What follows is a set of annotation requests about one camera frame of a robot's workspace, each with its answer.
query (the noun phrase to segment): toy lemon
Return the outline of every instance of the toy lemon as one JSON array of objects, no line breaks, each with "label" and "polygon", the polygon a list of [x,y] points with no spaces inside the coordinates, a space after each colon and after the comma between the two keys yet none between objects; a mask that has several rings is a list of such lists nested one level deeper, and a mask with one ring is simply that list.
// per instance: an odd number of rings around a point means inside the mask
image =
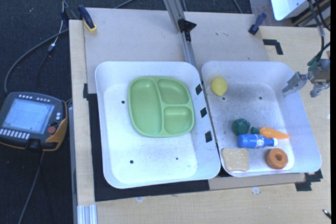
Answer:
[{"label": "toy lemon", "polygon": [[211,82],[211,90],[214,94],[222,96],[227,91],[227,82],[222,77],[216,77]]}]

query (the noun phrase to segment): handheld controller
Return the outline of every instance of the handheld controller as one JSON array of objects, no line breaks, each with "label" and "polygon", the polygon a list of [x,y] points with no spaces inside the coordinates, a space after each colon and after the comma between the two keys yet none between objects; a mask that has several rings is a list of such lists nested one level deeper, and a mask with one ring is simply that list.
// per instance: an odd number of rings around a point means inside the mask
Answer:
[{"label": "handheld controller", "polygon": [[10,93],[0,111],[0,143],[21,149],[55,151],[68,126],[64,101],[32,92]]}]

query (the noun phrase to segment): green plate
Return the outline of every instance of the green plate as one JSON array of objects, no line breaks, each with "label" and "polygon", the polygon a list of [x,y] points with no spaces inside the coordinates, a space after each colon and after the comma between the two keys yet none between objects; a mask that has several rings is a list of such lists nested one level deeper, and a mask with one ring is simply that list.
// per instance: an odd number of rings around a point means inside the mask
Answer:
[{"label": "green plate", "polygon": [[179,136],[195,123],[188,88],[168,77],[140,77],[128,88],[129,111],[134,128],[150,137]]}]

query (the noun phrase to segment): black carpet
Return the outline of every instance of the black carpet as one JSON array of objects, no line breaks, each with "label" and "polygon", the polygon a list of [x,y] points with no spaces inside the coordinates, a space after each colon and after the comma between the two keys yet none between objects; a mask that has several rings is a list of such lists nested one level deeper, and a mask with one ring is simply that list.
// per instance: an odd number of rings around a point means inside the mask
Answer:
[{"label": "black carpet", "polygon": [[[66,0],[78,17],[78,5],[114,8],[127,0]],[[251,13],[249,0],[236,0]],[[238,13],[232,0],[185,0],[187,10]],[[12,64],[25,52],[58,33],[61,0],[0,0],[0,104],[3,82]],[[165,10],[162,0],[136,0],[122,8]],[[7,91],[31,91],[68,100],[71,76],[68,33],[61,35],[50,54],[48,42],[18,63]],[[69,134],[55,152],[47,152],[22,223],[72,223]],[[0,145],[0,223],[17,223],[39,165],[40,153]]]}]

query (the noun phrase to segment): toy donut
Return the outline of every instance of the toy donut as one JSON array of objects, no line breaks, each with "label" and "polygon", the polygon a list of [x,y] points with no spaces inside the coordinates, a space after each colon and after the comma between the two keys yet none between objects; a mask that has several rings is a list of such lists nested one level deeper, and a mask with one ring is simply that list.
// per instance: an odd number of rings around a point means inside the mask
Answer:
[{"label": "toy donut", "polygon": [[267,164],[274,169],[283,169],[288,163],[286,152],[279,148],[273,148],[266,155]]}]

